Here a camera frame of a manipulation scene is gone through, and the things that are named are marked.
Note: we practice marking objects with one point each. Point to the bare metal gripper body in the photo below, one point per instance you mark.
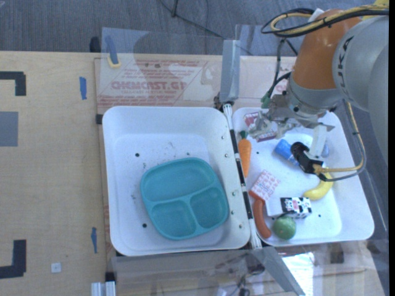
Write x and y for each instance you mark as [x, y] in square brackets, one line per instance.
[291, 111]

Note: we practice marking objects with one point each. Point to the black cylinder on white bracket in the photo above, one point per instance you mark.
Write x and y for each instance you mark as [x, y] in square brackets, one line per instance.
[304, 159]

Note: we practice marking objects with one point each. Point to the orange carrot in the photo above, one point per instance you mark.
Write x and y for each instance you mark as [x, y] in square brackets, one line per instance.
[245, 153]

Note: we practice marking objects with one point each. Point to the teal divided plate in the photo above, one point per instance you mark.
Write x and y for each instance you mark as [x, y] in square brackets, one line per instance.
[182, 196]

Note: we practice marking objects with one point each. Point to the green ball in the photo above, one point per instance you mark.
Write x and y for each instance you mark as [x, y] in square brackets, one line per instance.
[284, 227]

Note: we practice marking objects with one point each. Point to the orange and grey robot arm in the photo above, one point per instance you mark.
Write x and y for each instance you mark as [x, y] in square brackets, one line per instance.
[318, 57]

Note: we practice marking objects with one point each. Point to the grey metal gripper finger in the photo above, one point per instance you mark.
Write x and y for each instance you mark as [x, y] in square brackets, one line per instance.
[260, 126]
[282, 129]

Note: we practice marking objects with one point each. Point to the thin black and white rod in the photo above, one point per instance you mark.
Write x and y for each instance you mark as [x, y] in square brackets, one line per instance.
[236, 156]

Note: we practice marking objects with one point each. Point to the cow print milk carton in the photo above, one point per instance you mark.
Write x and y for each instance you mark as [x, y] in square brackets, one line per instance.
[293, 207]

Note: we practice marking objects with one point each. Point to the red and white carton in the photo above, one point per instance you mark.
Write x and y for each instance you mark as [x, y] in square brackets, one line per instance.
[250, 119]

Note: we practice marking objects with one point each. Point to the blue and white bottle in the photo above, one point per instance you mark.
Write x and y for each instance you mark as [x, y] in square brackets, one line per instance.
[283, 149]

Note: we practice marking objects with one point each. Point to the yellow banana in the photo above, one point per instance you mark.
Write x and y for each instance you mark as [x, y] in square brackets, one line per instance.
[319, 191]

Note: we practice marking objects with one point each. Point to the red patterned white packet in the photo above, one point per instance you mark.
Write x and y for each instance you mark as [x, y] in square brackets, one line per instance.
[265, 185]

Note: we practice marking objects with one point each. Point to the brown cardboard board, red print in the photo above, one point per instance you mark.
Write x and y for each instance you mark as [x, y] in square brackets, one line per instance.
[139, 85]

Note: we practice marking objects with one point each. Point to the white plastic tray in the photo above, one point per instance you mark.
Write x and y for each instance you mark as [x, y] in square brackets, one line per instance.
[172, 128]
[339, 202]

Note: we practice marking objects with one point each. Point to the orange sausage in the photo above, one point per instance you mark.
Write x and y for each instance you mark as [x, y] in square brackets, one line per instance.
[260, 217]

